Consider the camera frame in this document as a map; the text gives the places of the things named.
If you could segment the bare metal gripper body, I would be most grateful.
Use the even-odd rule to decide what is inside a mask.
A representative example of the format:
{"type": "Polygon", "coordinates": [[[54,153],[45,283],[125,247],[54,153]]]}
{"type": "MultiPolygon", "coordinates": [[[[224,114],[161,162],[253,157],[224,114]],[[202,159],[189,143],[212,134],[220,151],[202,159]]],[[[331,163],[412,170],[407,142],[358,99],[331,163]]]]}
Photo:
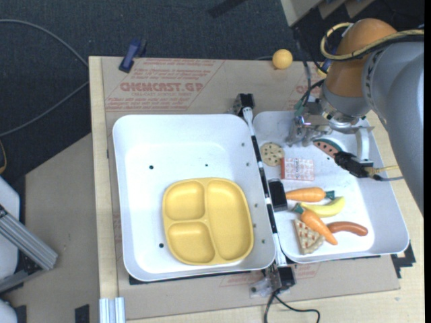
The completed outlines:
{"type": "Polygon", "coordinates": [[[314,102],[300,100],[295,106],[295,124],[307,132],[324,135],[332,132],[352,134],[359,129],[359,118],[336,110],[328,101],[317,99],[314,102]]]}

